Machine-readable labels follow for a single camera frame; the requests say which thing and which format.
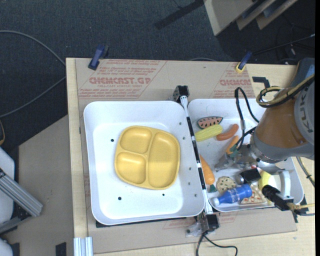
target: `wooden table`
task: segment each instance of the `wooden table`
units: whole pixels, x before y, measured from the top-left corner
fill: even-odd
[[[196,66],[199,62],[188,63]],[[252,77],[266,77],[271,85],[287,86],[294,76],[296,66],[294,65],[260,65],[247,64],[247,73],[251,79],[254,91],[261,89],[261,84],[254,83]],[[69,138],[70,138],[70,163],[72,179],[72,207],[73,207],[73,226],[74,237],[85,238],[89,235],[87,223],[87,210],[85,201],[85,184],[83,173],[83,156],[81,135],[79,133],[80,115],[79,99],[77,87],[77,69],[76,59],[66,59],[67,73],[67,97],[68,97],[68,118],[69,118]],[[314,175],[315,162],[303,159],[304,164]],[[306,201],[313,203],[315,201],[315,190],[305,174],[294,159],[298,174],[304,189]],[[316,254],[315,246],[315,217],[300,216],[296,224],[297,231],[287,233],[277,233],[259,236],[250,236],[234,239],[219,240],[217,244],[233,245],[238,248],[238,255],[260,255],[260,256],[282,256],[282,255],[301,255],[312,256]],[[100,253],[95,255],[195,255],[196,244],[185,243],[171,246],[160,246],[154,248],[135,249],[127,251],[117,251],[109,253]],[[208,242],[203,242],[199,251],[200,255],[234,255],[232,248],[222,249],[214,247]]]

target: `toy water bottle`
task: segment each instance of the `toy water bottle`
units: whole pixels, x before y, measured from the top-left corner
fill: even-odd
[[[235,187],[227,190],[223,195],[215,197],[212,199],[212,202],[215,206],[218,206],[222,203],[233,204],[239,202],[244,198],[249,198],[252,196],[252,189],[249,184],[244,184],[240,187]]]

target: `watermelon slice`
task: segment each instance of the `watermelon slice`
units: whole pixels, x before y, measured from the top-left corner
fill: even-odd
[[[223,117],[221,116],[208,116],[208,117],[199,119],[197,121],[197,124],[201,129],[204,129],[213,125],[220,124],[222,119]]]

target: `yellow plate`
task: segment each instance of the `yellow plate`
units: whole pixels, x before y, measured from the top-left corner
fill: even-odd
[[[164,190],[176,180],[180,145],[169,132],[146,126],[122,131],[115,151],[115,172],[124,182]]]

